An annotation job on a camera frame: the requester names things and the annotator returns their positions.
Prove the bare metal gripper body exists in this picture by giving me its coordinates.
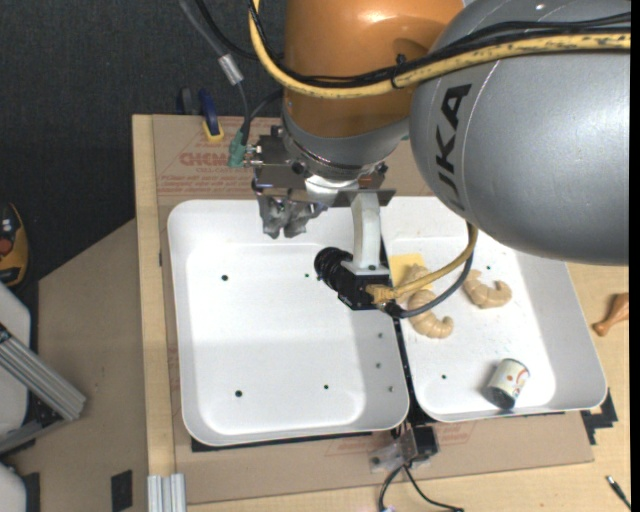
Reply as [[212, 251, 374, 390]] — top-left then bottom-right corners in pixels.
[[251, 124, 390, 207]]

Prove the white plastic tray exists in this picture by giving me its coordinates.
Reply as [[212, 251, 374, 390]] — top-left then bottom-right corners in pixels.
[[378, 195, 609, 424], [166, 198, 411, 447]]

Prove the yellow cheese slice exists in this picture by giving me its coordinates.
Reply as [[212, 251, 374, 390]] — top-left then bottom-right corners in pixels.
[[388, 253, 426, 292]]

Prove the beige toy croissant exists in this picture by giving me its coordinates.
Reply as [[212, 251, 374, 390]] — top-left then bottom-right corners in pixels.
[[406, 289, 456, 341], [462, 269, 514, 310], [401, 264, 434, 297]]

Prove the brown cardboard board red print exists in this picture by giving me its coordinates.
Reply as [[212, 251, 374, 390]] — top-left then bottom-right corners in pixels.
[[152, 114, 596, 506]]

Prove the small white printed can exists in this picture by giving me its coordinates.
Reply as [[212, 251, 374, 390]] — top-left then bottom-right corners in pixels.
[[483, 357, 531, 411]]

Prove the brown toy chicken drumstick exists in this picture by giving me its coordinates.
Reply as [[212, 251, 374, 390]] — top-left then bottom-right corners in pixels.
[[592, 292, 631, 338]]

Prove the black cylinder on white bracket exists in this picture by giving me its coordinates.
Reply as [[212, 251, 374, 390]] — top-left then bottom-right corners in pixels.
[[313, 188, 397, 312]]

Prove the black block with thin wires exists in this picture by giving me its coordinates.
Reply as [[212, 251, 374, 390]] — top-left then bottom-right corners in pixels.
[[368, 424, 441, 472]]

